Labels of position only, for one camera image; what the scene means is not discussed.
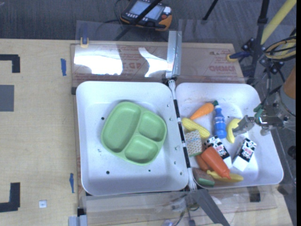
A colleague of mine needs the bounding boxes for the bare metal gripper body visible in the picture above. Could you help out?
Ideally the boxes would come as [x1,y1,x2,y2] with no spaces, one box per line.
[254,104,286,129]

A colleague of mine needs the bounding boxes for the yellow banana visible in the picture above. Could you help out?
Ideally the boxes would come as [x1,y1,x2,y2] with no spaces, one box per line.
[225,117,242,144]

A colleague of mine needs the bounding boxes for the blue bottle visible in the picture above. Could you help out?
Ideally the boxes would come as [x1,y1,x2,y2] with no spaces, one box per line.
[213,105,228,139]

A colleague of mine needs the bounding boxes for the cow print milk carton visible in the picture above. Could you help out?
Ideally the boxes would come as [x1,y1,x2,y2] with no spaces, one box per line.
[232,137,258,172]
[203,136,234,170]

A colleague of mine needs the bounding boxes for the orange squeeze bottle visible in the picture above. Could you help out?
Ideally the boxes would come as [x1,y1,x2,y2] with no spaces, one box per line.
[200,146,232,180]

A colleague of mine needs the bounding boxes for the orange carrot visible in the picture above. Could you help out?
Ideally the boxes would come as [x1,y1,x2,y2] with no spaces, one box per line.
[189,100,219,121]

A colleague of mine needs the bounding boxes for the white plastic tray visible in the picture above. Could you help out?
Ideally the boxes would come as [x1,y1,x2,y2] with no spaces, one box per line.
[75,81,190,196]
[175,82,285,190]

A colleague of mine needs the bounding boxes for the yellow corn cob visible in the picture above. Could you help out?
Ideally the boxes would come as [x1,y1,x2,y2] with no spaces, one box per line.
[181,117,211,139]

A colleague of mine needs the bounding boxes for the green and yellow patterned packet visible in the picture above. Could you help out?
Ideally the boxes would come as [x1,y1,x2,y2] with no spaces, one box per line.
[184,129,203,158]

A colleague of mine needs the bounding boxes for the orange sausage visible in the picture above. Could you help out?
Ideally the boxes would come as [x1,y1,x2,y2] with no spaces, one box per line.
[195,154,210,172]

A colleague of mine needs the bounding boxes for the brown cardboard board red print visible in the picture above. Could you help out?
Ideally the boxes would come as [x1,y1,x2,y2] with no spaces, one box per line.
[70,42,278,212]

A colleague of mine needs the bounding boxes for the green divided plate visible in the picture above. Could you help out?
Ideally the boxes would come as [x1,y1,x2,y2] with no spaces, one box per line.
[100,101,168,166]

